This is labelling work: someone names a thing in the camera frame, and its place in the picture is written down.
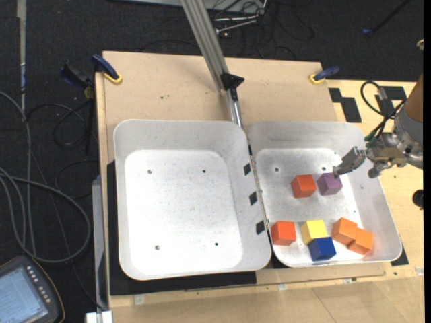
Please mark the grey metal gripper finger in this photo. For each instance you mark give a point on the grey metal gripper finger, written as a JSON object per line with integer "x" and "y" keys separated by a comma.
{"x": 378, "y": 169}
{"x": 352, "y": 160}

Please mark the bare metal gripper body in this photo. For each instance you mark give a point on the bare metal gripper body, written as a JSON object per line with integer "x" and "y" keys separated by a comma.
{"x": 390, "y": 151}

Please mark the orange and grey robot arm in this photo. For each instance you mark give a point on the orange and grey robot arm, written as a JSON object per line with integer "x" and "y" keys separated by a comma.
{"x": 415, "y": 106}

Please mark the purple cube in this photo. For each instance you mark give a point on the purple cube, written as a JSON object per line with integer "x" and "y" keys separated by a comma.
{"x": 329, "y": 184}

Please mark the white plastic tray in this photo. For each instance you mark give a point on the white plastic tray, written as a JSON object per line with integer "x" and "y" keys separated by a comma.
{"x": 303, "y": 140}
{"x": 182, "y": 207}

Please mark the red-orange cube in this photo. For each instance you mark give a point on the red-orange cube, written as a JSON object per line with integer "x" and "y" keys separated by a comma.
{"x": 303, "y": 186}
{"x": 283, "y": 233}

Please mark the orange cube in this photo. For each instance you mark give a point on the orange cube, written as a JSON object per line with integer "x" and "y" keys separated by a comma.
{"x": 363, "y": 242}
{"x": 344, "y": 231}

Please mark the yellow cube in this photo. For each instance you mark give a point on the yellow cube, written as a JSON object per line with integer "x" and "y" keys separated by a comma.
{"x": 313, "y": 230}

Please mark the blue cube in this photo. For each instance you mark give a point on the blue cube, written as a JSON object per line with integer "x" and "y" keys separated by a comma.
{"x": 322, "y": 249}

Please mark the pale wood board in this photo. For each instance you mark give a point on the pale wood board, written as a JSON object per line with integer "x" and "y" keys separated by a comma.
{"x": 175, "y": 89}

